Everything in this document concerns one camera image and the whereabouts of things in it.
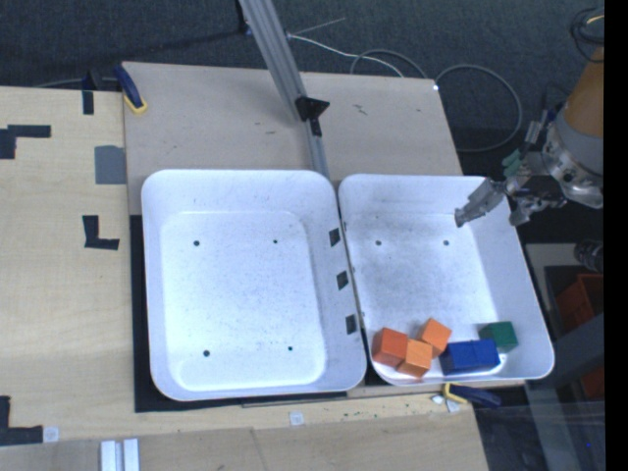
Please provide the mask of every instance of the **empty white tray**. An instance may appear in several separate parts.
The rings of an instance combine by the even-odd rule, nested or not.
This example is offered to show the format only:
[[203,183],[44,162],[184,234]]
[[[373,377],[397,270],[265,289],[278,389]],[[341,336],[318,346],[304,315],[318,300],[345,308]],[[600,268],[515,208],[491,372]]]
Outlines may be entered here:
[[366,370],[331,183],[167,170],[141,193],[150,371],[178,400],[345,391]]
[[394,385],[537,379],[553,349],[506,201],[458,228],[453,218],[483,178],[353,175],[339,199],[369,349],[383,327],[415,337],[435,318],[450,341],[477,340],[486,323],[511,321],[519,345],[481,373],[444,376],[439,360],[421,381],[374,363]]

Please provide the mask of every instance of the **red-orange cube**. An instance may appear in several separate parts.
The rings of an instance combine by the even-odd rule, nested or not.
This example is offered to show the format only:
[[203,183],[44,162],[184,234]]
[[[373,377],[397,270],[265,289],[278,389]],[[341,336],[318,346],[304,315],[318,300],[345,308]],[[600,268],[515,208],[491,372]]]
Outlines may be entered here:
[[395,367],[405,358],[408,335],[402,332],[382,328],[373,337],[371,354],[373,361]]
[[432,346],[420,340],[408,339],[405,359],[396,371],[421,378],[432,367]]
[[430,318],[417,337],[418,340],[432,346],[432,357],[440,356],[447,347],[451,330],[436,319]]

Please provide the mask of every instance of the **green block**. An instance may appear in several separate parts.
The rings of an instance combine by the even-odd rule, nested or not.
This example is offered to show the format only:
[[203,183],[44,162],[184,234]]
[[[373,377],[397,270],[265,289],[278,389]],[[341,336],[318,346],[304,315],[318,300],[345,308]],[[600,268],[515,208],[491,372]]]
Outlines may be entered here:
[[491,323],[480,330],[481,339],[493,339],[499,352],[508,352],[519,342],[510,321]]

